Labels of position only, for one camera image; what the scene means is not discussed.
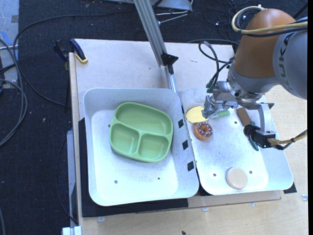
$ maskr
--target dark carpet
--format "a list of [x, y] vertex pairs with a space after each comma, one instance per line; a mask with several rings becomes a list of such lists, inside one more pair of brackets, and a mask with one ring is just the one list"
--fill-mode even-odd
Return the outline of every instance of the dark carpet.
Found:
[[[236, 11], [261, 4], [265, 8], [281, 9], [299, 19], [308, 15], [307, 8], [301, 10], [307, 2], [194, 0], [192, 13], [162, 23], [160, 29], [165, 42], [239, 41], [241, 36], [230, 26]], [[156, 8], [155, 12], [168, 10]], [[173, 15], [157, 18], [163, 21], [171, 17]], [[20, 30], [43, 19], [48, 20], [30, 26], [19, 38], [19, 63], [29, 82], [22, 79], [28, 109], [14, 136], [0, 147], [0, 206], [7, 235], [60, 235], [62, 227], [70, 226], [70, 218], [62, 209], [56, 190], [56, 164], [61, 152], [58, 187], [61, 202], [68, 209], [66, 146], [61, 151], [67, 131], [71, 129], [70, 109], [63, 106], [68, 71], [53, 51], [55, 42], [62, 40], [68, 47], [72, 38], [147, 40], [131, 4], [98, 0], [20, 0]], [[0, 94], [0, 140], [16, 124], [20, 107], [18, 90], [5, 89]]]

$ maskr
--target donut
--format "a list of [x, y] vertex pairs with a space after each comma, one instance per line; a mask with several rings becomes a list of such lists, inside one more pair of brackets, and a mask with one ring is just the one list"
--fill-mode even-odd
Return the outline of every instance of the donut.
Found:
[[195, 125], [194, 134], [199, 140], [208, 140], [212, 136], [213, 130], [207, 122], [200, 122]]

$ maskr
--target green plate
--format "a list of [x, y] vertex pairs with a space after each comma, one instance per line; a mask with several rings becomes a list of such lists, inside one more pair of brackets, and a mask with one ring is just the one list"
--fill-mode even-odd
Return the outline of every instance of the green plate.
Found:
[[110, 124], [113, 151], [144, 162], [164, 159], [172, 137], [173, 122], [165, 112], [135, 102], [120, 104]]

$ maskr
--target wooden table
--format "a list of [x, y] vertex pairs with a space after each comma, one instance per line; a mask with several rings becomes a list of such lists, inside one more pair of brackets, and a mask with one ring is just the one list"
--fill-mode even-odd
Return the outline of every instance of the wooden table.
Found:
[[[89, 61], [81, 64], [69, 54], [76, 194], [79, 226], [83, 235], [181, 235], [254, 234], [307, 235], [308, 154], [307, 138], [285, 150], [297, 192], [253, 192], [224, 196], [193, 196], [188, 208], [110, 215], [104, 222], [82, 217], [78, 121], [84, 118], [83, 96], [88, 89], [168, 88], [164, 68], [157, 65], [149, 42], [77, 39]], [[178, 56], [174, 72], [178, 92], [203, 88], [215, 72], [215, 62], [202, 55], [198, 44], [165, 43], [169, 54]], [[220, 60], [233, 56], [231, 46], [213, 45]], [[219, 80], [226, 79], [226, 72]], [[307, 129], [307, 101], [281, 86], [266, 95], [275, 103], [272, 119], [280, 139], [295, 137]]]

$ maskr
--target white tray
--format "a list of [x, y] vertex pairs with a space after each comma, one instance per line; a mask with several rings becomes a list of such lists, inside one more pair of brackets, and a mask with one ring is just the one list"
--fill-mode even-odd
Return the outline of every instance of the white tray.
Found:
[[[112, 151], [109, 125], [117, 106], [127, 101], [157, 108], [171, 117], [174, 134], [164, 160], [145, 163]], [[197, 193], [199, 180], [176, 93], [170, 89], [94, 88], [84, 95], [84, 110], [89, 194], [95, 203], [113, 206], [188, 198]]]
[[[206, 95], [206, 89], [184, 91], [181, 94], [184, 111], [203, 106]], [[266, 103], [264, 97], [260, 102]], [[197, 139], [193, 133], [194, 125], [186, 121], [202, 187], [212, 195], [290, 188], [293, 176], [284, 151], [260, 147], [256, 151], [244, 135], [244, 126], [236, 110], [229, 111], [228, 116], [209, 119], [213, 136], [207, 141]], [[258, 111], [251, 110], [248, 114], [260, 126]], [[273, 123], [271, 130], [276, 131]], [[246, 172], [248, 183], [242, 190], [233, 189], [227, 184], [225, 174], [230, 167], [239, 167]]]

